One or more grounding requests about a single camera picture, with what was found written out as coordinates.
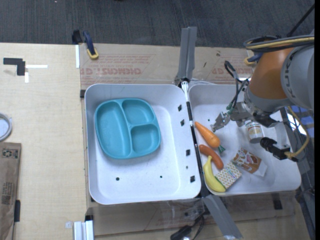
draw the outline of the blue divided plate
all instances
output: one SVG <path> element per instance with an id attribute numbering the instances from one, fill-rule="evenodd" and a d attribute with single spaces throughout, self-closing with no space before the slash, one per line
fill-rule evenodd
<path id="1" fill-rule="evenodd" d="M 161 142 L 155 112 L 143 99 L 105 101 L 96 108 L 94 122 L 103 152 L 115 159 L 148 155 L 157 150 Z"/>

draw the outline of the brown paper bag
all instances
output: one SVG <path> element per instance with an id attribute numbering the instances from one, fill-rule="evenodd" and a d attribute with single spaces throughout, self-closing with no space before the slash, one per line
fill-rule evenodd
<path id="1" fill-rule="evenodd" d="M 0 240 L 12 240 L 21 144 L 0 142 Z"/>

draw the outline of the toy carrot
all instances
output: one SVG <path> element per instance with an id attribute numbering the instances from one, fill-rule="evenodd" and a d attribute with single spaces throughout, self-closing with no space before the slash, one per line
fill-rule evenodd
<path id="1" fill-rule="evenodd" d="M 197 121 L 194 122 L 194 125 L 210 147 L 218 148 L 220 153 L 225 150 L 225 148 L 220 145 L 220 139 L 218 136 L 215 135 L 211 130 Z"/>
<path id="2" fill-rule="evenodd" d="M 201 144 L 199 145 L 199 150 L 202 154 L 206 155 L 207 157 L 212 157 L 213 163 L 219 170 L 222 170 L 224 168 L 224 162 L 212 148 Z"/>

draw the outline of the banana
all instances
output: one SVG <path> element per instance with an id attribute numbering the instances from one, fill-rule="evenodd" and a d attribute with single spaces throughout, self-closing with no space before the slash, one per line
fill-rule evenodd
<path id="1" fill-rule="evenodd" d="M 211 167 L 211 159 L 212 157 L 209 156 L 208 160 L 203 166 L 203 172 L 204 172 L 204 179 L 207 184 L 207 186 L 216 192 L 226 192 L 226 188 L 220 183 L 220 181 L 217 180 L 217 178 L 214 176 L 212 172 Z"/>

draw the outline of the tin can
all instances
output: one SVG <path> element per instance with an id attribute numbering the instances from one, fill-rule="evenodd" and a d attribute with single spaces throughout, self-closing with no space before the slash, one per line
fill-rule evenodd
<path id="1" fill-rule="evenodd" d="M 252 121 L 245 124 L 246 130 L 248 132 L 248 138 L 250 143 L 259 143 L 264 137 L 262 127 L 258 122 Z"/>

